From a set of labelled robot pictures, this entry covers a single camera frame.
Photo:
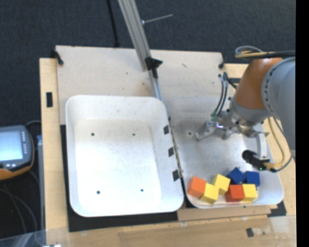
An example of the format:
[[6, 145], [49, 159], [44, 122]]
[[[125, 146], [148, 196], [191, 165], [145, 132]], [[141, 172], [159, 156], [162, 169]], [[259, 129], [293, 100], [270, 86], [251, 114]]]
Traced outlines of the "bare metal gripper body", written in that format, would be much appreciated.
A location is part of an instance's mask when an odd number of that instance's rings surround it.
[[268, 132], [256, 130], [256, 123], [245, 120], [235, 110], [221, 111], [216, 121], [220, 133], [224, 128], [231, 128], [234, 129], [234, 134], [242, 134], [249, 138], [255, 138], [259, 134], [264, 134], [265, 137], [269, 135]]

